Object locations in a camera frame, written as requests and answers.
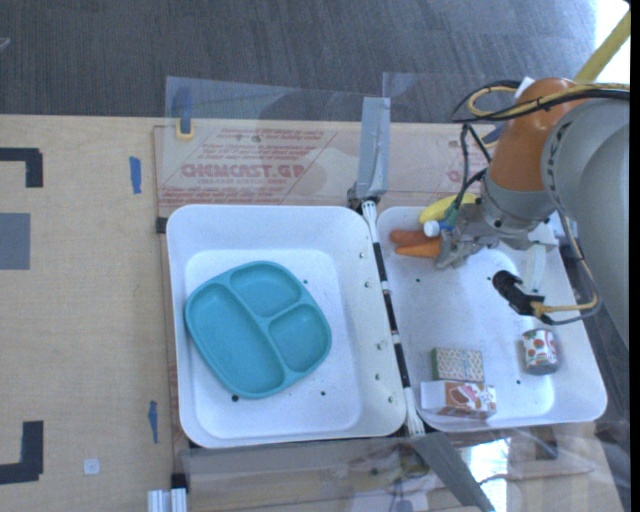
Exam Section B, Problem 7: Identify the black cylinder on white bracket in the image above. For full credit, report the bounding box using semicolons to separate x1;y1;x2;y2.
491;220;561;317

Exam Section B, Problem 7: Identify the brown cardboard board red print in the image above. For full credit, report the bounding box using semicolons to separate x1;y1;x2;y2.
152;118;616;502

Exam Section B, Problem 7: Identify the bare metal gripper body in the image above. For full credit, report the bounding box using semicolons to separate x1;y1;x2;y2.
442;197;534;254

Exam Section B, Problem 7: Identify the small bottle with white cap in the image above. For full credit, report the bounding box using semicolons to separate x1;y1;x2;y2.
422;219;455;239

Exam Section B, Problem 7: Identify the orange carrot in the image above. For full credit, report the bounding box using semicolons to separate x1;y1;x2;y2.
394;237;443;260

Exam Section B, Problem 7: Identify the white plastic tray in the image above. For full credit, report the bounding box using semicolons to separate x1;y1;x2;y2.
376;205;609;434
165;203;408;450

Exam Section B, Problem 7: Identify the yellow banana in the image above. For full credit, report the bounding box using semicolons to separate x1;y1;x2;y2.
418;193;479;225

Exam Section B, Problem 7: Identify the green and orange carton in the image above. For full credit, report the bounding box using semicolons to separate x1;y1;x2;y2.
430;347;486;384

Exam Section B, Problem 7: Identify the orange sausage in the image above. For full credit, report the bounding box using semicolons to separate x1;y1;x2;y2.
389;228;437;247

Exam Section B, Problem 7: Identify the white and orange carton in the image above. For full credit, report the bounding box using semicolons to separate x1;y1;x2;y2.
419;379;498;419

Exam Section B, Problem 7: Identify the white can with red print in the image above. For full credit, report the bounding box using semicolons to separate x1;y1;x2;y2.
521;328;559;376

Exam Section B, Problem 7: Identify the blue divided plate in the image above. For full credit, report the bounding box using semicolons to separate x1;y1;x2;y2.
183;260;334;400

